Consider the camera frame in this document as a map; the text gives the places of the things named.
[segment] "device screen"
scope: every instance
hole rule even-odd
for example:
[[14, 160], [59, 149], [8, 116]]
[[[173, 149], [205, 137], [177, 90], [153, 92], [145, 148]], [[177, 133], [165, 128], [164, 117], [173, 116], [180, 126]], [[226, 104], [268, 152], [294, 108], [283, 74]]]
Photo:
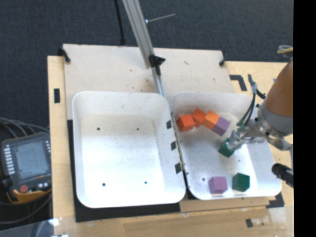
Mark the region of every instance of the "device screen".
[[15, 147], [21, 181], [50, 172], [42, 141], [32, 141]]

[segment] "white surface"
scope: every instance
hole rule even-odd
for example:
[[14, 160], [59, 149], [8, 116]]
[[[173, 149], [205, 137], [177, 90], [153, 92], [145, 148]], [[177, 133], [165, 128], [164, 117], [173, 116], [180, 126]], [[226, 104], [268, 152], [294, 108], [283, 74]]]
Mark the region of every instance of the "white surface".
[[[153, 74], [138, 47], [64, 44], [67, 119], [81, 91], [157, 92]], [[161, 80], [167, 100], [178, 93], [233, 93], [228, 72], [220, 67], [221, 51], [154, 48], [165, 58]]]
[[81, 92], [73, 101], [77, 195], [91, 208], [176, 203], [185, 192], [171, 111], [156, 93]]
[[[182, 114], [192, 114], [195, 108], [205, 113], [209, 110], [231, 122], [223, 136], [203, 125], [190, 131], [179, 132], [180, 150], [191, 193], [203, 200], [236, 197], [272, 197], [281, 191], [281, 181], [271, 172], [274, 164], [268, 143], [245, 144], [229, 158], [218, 152], [223, 141], [236, 129], [251, 98], [243, 94], [179, 94], [172, 100], [172, 110], [177, 119]], [[232, 189], [232, 178], [237, 173], [250, 176], [250, 188], [245, 192]], [[208, 181], [213, 176], [225, 176], [228, 190], [222, 195], [209, 191]]]

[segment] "black floor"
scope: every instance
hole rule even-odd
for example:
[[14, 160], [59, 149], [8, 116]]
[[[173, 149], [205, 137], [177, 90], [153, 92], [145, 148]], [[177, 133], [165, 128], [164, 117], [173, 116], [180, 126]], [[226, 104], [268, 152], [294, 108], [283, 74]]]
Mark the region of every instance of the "black floor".
[[[118, 1], [126, 45], [136, 46]], [[294, 0], [139, 1], [146, 19], [176, 14], [148, 25], [154, 47], [221, 50], [226, 60], [283, 62], [277, 47], [293, 45]], [[47, 56], [57, 55], [63, 43], [118, 45], [114, 0], [0, 0], [0, 117], [49, 125]], [[0, 221], [8, 212], [18, 218], [27, 208], [0, 205]], [[49, 216], [46, 208], [33, 220]]]

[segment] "brown cylinder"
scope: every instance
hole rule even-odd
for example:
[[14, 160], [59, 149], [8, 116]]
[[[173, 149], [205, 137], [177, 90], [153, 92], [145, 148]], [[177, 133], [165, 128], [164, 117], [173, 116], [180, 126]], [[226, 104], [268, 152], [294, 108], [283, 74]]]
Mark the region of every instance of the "brown cylinder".
[[265, 104], [274, 114], [293, 117], [293, 60], [278, 75], [265, 99]]

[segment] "teal cube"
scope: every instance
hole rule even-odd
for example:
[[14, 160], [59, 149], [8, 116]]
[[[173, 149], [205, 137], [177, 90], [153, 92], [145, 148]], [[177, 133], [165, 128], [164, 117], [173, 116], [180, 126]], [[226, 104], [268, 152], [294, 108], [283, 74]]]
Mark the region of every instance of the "teal cube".
[[248, 190], [250, 187], [250, 176], [237, 173], [233, 176], [233, 185], [232, 189], [240, 192]]
[[227, 138], [221, 145], [220, 149], [218, 150], [219, 153], [221, 153], [222, 155], [226, 156], [227, 158], [229, 158], [230, 156], [233, 155], [234, 150], [229, 150], [227, 148], [227, 142], [229, 142], [229, 138]]

